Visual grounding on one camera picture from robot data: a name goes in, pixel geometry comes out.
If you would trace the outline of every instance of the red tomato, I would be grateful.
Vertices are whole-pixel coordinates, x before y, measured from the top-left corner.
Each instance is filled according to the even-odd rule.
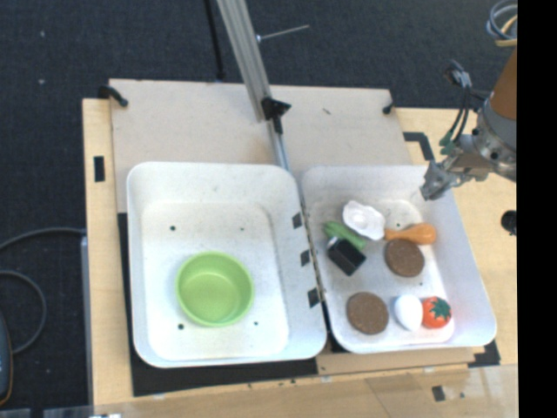
[[[452,317],[451,306],[440,297],[429,297],[421,305],[424,308],[422,323],[428,328],[444,327]]]

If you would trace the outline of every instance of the dark carpet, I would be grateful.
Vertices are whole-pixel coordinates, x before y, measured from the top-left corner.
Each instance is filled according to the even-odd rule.
[[[489,90],[510,55],[486,34],[500,0],[246,0],[272,84],[387,88],[398,106],[456,107],[449,59]],[[226,81],[241,82],[215,10]],[[80,104],[110,78],[212,81],[217,67],[203,0],[0,0],[0,243],[50,226],[85,227]],[[48,320],[15,359],[3,409],[88,401],[79,239],[52,234],[0,252],[0,269],[30,276]],[[0,279],[14,345],[39,318],[17,280]]]

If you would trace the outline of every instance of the green bowl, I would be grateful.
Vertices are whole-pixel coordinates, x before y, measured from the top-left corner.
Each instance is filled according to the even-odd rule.
[[[242,319],[253,303],[253,280],[242,263],[221,252],[199,253],[178,270],[176,294],[184,312],[208,327]]]

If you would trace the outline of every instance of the brown disc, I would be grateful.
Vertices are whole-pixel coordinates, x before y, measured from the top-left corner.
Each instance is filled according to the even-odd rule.
[[[377,334],[385,330],[389,321],[386,303],[372,293],[356,293],[346,303],[348,321],[365,334]]]
[[[385,261],[391,271],[403,277],[418,275],[426,263],[418,245],[404,239],[394,239],[386,244]]]

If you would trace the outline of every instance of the white egg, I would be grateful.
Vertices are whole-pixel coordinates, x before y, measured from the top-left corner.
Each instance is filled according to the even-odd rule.
[[[371,206],[349,201],[342,211],[345,224],[358,234],[372,240],[385,236],[385,217]]]
[[[416,331],[424,315],[421,301],[411,294],[401,295],[394,302],[394,315],[402,327]]]

